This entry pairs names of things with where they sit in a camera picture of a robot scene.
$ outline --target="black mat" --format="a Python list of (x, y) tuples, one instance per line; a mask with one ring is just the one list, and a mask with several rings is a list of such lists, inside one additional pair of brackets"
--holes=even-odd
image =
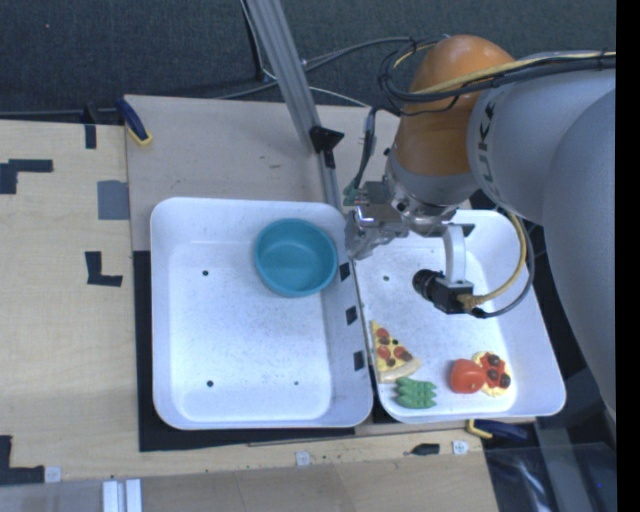
[(136, 359), (138, 368), (138, 428), (141, 452), (189, 450), (251, 442), (340, 437), (353, 428), (233, 429), (185, 431), (167, 425), (153, 405), (151, 359), (151, 253), (133, 253)]

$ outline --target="black clamp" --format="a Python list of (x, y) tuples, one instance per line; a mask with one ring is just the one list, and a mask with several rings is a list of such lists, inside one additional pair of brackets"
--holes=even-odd
[(324, 154), (324, 163), (331, 169), (336, 168), (336, 162), (333, 158), (333, 148), (344, 138), (344, 133), (329, 130), (322, 126), (313, 126), (309, 130), (309, 136), (311, 137), (311, 143), (316, 153)]

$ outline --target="toy pizza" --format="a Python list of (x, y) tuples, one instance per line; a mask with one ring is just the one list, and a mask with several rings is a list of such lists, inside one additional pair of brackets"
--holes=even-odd
[(476, 352), (471, 359), (458, 359), (449, 379), (456, 393), (483, 391), (489, 396), (504, 395), (511, 385), (507, 363), (492, 352)]
[(376, 321), (371, 322), (373, 349), (379, 382), (395, 382), (414, 373), (422, 363)]

